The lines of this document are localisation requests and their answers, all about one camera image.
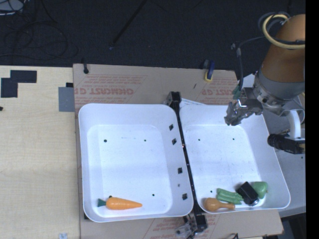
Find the cardboard sheet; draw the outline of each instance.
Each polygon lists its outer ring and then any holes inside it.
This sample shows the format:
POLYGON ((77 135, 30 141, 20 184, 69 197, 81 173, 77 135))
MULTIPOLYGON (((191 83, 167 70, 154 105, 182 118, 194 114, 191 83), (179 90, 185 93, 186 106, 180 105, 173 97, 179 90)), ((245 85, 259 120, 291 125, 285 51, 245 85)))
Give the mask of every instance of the cardboard sheet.
MULTIPOLYGON (((73 65, 75 121, 78 156, 80 226, 82 239, 161 239, 178 238, 174 229, 183 224, 181 217, 95 223, 85 219, 82 203, 81 151, 78 112, 88 103, 162 104, 170 91, 183 99, 203 104, 227 105, 237 85, 233 71, 214 70, 213 80, 204 80, 205 70, 153 68, 113 65, 73 65)), ((196 238, 226 239, 278 235, 283 226, 277 210, 206 214, 208 229, 196 238)))

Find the toy carrot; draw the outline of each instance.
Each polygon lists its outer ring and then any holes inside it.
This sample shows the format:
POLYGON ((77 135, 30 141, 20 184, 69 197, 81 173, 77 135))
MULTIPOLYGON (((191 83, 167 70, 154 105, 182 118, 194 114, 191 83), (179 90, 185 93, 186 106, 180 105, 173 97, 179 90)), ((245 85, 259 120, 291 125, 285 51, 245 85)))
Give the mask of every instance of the toy carrot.
POLYGON ((110 197, 106 201, 99 199, 98 207, 100 206, 106 206, 107 208, 112 210, 126 210, 126 209, 142 207, 142 204, 138 202, 134 202, 132 200, 123 199, 123 198, 110 197))

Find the blue clamp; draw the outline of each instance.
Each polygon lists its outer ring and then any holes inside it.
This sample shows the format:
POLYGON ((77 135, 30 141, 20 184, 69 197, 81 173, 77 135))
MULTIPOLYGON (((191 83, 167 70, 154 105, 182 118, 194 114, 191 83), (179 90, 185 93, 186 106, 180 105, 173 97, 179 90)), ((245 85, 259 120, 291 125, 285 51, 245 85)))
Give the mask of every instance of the blue clamp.
POLYGON ((210 61, 210 65, 209 65, 209 69, 205 74, 205 81, 207 82, 211 82, 213 80, 213 71, 215 69, 215 62, 214 61, 210 61))

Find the green pea pod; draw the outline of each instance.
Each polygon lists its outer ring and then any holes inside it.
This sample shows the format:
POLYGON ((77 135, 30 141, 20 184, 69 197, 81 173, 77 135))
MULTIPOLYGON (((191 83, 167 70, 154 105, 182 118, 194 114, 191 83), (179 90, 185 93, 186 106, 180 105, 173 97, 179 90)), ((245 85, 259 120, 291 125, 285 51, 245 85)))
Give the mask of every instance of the green pea pod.
POLYGON ((216 195, 216 199, 219 201, 224 201, 227 203, 232 203, 234 205, 241 205, 240 200, 235 199, 235 198, 230 198, 230 197, 226 197, 226 196, 221 196, 221 195, 216 195))
POLYGON ((230 192, 230 191, 218 188, 217 189, 217 194, 220 195, 220 196, 225 196, 225 197, 229 197, 229 198, 235 198, 235 199, 237 199, 239 201, 243 201, 243 197, 240 194, 238 194, 237 192, 230 192))

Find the white bin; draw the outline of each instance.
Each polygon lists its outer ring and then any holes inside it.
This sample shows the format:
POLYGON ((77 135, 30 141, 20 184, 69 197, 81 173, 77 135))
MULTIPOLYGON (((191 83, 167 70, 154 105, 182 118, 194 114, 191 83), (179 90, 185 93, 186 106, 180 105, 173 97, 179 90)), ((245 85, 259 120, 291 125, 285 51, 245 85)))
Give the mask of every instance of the white bin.
POLYGON ((83 206, 95 222, 185 216, 193 207, 176 114, 166 105, 87 104, 79 111, 83 206), (142 203, 97 207, 109 196, 142 203))
POLYGON ((267 143, 269 136, 264 117, 251 115, 236 126, 227 125, 227 106, 187 105, 180 110, 189 164, 199 205, 216 197, 217 188, 231 192, 248 181, 268 183, 268 192, 253 207, 242 202, 234 210, 282 209, 289 205, 290 194, 275 150, 267 143))

